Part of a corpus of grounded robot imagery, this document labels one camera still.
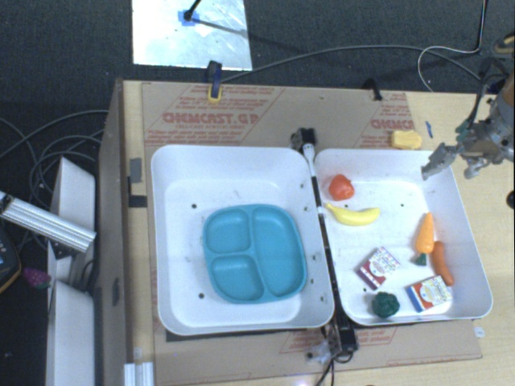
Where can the maroon and white carton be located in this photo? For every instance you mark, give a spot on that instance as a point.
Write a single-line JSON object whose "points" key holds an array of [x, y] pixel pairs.
{"points": [[377, 268]]}

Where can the purple grapes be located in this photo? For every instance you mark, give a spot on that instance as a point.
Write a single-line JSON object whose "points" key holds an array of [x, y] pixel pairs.
{"points": [[36, 278]]}

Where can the black cylinder on white bracket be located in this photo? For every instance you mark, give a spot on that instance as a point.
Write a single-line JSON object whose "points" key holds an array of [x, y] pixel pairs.
{"points": [[511, 199]]}

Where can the thin black and white rod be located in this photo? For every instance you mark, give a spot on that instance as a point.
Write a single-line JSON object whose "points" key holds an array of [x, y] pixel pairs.
{"points": [[322, 207]]}

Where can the yellow banana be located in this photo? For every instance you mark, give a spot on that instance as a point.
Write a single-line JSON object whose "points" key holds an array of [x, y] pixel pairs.
{"points": [[354, 216]]}

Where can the white plastic tray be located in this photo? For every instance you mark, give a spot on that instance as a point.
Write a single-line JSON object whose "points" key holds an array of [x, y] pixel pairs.
{"points": [[386, 235], [181, 231]]}

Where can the brown cardboard board red print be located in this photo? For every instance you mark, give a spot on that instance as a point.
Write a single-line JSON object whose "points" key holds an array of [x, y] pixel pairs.
{"points": [[322, 111]]}

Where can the blue divided plate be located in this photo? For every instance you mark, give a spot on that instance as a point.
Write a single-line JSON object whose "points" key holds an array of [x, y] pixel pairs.
{"points": [[257, 251]]}

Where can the orange sausage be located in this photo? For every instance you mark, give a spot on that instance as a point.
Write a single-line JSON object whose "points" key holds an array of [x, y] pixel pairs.
{"points": [[442, 261]]}

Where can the yellow toy corn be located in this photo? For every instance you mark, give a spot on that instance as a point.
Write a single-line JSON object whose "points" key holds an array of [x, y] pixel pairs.
{"points": [[406, 140]]}

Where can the red toy tomato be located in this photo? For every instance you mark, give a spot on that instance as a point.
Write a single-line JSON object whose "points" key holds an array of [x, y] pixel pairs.
{"points": [[341, 187]]}

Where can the red white and blue carton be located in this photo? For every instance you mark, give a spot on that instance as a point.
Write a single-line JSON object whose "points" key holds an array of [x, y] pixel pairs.
{"points": [[429, 294]]}

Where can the green broccoli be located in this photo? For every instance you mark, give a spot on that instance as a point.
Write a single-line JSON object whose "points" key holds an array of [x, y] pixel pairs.
{"points": [[385, 305]]}

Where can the orange carrot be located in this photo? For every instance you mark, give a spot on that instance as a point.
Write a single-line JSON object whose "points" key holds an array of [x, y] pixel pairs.
{"points": [[425, 235]]}

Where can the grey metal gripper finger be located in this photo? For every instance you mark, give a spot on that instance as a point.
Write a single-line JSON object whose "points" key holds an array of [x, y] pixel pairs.
{"points": [[437, 162], [475, 169]]}

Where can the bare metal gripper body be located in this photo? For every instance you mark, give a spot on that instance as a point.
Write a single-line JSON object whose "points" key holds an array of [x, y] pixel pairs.
{"points": [[489, 141]]}

